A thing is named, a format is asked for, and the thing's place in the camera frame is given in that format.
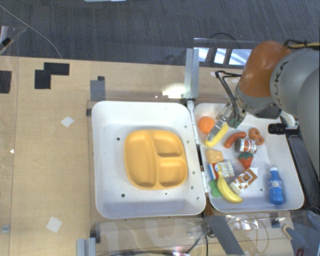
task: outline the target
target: toy orange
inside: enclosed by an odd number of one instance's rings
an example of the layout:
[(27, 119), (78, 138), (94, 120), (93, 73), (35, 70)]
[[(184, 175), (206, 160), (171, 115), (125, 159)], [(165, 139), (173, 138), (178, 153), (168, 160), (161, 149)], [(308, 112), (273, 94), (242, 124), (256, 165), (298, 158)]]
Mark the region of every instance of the toy orange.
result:
[(215, 123), (212, 118), (205, 116), (200, 119), (198, 126), (201, 132), (208, 134), (215, 126)]

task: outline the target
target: black tape marking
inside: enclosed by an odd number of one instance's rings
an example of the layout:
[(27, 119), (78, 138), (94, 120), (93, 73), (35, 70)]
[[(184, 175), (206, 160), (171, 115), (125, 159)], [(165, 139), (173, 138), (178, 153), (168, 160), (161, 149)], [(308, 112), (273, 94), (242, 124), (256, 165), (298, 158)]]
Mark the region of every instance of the black tape marking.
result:
[(0, 94), (8, 94), (11, 89), (11, 71), (0, 71)]
[(45, 75), (69, 76), (70, 64), (68, 63), (44, 63)]
[(34, 89), (51, 89), (51, 75), (44, 70), (36, 70), (34, 73)]
[(4, 39), (1, 44), (3, 44), (4, 46), (7, 46), (8, 44), (10, 44), (11, 39), (9, 37), (7, 37), (6, 39)]

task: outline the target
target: gray floor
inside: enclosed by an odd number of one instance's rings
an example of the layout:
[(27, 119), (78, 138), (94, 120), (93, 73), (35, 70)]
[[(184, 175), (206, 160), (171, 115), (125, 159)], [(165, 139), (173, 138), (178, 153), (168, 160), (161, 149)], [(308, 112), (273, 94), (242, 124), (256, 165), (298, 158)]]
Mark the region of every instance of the gray floor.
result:
[[(48, 37), (64, 59), (166, 63), (194, 38), (226, 33), (238, 41), (319, 41), (319, 0), (0, 0)], [(0, 8), (0, 25), (24, 27)], [(217, 35), (216, 39), (230, 39)], [(59, 58), (28, 29), (7, 55)]]

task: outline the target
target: toy food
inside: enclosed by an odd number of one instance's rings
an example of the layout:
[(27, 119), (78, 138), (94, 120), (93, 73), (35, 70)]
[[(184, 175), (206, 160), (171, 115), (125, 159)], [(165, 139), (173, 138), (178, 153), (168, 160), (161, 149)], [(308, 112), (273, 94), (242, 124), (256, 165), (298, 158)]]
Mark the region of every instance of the toy food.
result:
[(198, 126), (201, 132), (208, 134), (215, 126), (215, 123), (212, 118), (205, 116), (200, 119)]
[(217, 185), (218, 181), (217, 180), (211, 180), (209, 182), (209, 186), (211, 188), (211, 195), (215, 198), (219, 198), (221, 197), (221, 193), (218, 189), (218, 185)]
[(218, 163), (224, 160), (224, 156), (222, 155), (222, 152), (218, 150), (208, 149), (205, 152), (205, 155), (209, 164)]
[(244, 170), (233, 182), (230, 183), (229, 187), (239, 195), (256, 180), (257, 174), (255, 172), (258, 173), (258, 168), (248, 168)]
[(211, 148), (213, 147), (214, 145), (216, 145), (222, 138), (223, 136), (225, 136), (225, 134), (227, 133), (228, 131), (228, 124), (227, 123), (224, 123), (221, 130), (214, 136), (214, 138), (212, 139), (212, 141), (209, 141), (209, 140), (205, 140), (204, 141), (204, 145), (208, 148)]
[(265, 142), (265, 139), (261, 136), (260, 131), (257, 128), (252, 128), (249, 131), (249, 138), (257, 145), (262, 145)]
[(209, 163), (208, 169), (212, 180), (218, 179), (218, 172), (221, 172), (221, 176), (224, 178), (235, 176), (235, 171), (230, 161)]
[(255, 140), (237, 138), (234, 143), (234, 150), (237, 152), (249, 152), (254, 154), (257, 152), (257, 144)]
[(229, 138), (226, 139), (224, 143), (225, 148), (230, 148), (232, 144), (238, 139), (238, 138), (245, 138), (247, 134), (244, 131), (240, 131), (237, 133), (232, 134)]
[(238, 156), (238, 160), (243, 165), (245, 169), (248, 169), (251, 166), (252, 160), (254, 159), (254, 155), (251, 153), (242, 153)]
[(228, 186), (228, 183), (226, 182), (225, 178), (222, 177), (221, 171), (218, 172), (219, 178), (217, 181), (217, 187), (222, 194), (222, 196), (230, 203), (233, 204), (239, 204), (243, 202), (243, 199), (238, 196), (236, 193), (234, 193), (231, 188)]

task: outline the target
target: blue bottle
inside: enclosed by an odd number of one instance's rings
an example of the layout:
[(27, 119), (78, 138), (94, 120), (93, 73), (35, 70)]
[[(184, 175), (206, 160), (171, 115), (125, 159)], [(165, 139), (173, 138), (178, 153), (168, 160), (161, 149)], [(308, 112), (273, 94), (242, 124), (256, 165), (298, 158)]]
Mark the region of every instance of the blue bottle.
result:
[(270, 193), (270, 202), (274, 205), (280, 205), (284, 202), (284, 197), (282, 193), (282, 181), (278, 177), (278, 168), (270, 168), (271, 178), (269, 180), (269, 193)]

